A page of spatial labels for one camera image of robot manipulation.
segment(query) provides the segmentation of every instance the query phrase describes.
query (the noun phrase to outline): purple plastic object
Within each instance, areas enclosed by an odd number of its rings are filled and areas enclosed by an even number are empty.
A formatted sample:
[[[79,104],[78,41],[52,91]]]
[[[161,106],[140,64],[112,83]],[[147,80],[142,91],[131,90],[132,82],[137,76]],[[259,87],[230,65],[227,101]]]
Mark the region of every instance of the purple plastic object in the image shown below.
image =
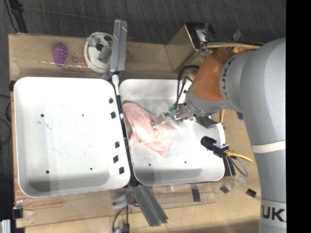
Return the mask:
[[[67,48],[63,44],[57,44],[53,48],[54,62],[58,67],[61,67],[67,57]]]

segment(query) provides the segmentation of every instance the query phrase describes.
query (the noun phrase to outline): pink towel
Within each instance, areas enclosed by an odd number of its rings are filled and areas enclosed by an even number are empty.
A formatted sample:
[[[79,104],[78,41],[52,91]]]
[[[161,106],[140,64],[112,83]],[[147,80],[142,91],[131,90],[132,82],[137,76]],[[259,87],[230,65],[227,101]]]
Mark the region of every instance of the pink towel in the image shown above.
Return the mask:
[[[151,122],[154,122],[156,117],[135,103],[126,102],[123,108],[125,117],[133,131],[130,138],[161,155],[165,155],[176,129],[168,124],[153,129]]]

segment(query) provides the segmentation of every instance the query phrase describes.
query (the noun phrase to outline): yellow cable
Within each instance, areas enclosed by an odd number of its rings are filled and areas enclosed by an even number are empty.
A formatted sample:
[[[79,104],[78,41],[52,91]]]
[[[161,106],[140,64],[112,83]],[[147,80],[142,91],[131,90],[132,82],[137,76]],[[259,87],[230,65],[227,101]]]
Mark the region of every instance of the yellow cable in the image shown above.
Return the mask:
[[[221,114],[222,114],[222,116],[220,118],[221,119],[220,122],[222,122],[224,120],[225,109],[221,110]]]
[[[221,44],[210,44],[206,45],[206,48],[213,49],[213,48],[233,48],[233,47],[240,47],[240,48],[246,48],[246,49],[258,49],[260,46],[254,46],[254,45],[248,45],[244,43],[221,43]]]
[[[226,154],[229,155],[229,156],[240,157],[240,158],[242,158],[242,159],[244,159],[244,160],[246,160],[246,161],[254,162],[253,159],[251,159],[251,158],[249,158],[249,157],[247,157],[247,156],[245,156],[245,155],[236,153],[236,152],[235,152],[232,148],[230,148],[230,147],[229,147],[228,150],[225,150],[224,153],[226,153]]]

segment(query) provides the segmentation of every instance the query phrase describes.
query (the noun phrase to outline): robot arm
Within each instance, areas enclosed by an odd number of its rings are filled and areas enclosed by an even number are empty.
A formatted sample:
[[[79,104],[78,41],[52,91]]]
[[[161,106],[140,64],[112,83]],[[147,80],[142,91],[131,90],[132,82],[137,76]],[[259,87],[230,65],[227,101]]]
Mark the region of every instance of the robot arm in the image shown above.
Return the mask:
[[[286,232],[285,51],[278,39],[258,50],[214,51],[199,69],[186,102],[201,114],[243,113],[261,186],[261,233]]]

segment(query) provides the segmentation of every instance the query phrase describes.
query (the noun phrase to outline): white tape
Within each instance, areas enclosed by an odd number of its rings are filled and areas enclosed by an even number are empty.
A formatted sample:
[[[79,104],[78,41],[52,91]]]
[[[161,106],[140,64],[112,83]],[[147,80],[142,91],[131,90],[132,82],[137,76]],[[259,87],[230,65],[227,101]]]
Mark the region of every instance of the white tape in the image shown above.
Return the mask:
[[[252,145],[254,153],[269,153],[286,149],[286,141],[274,142],[265,145]]]

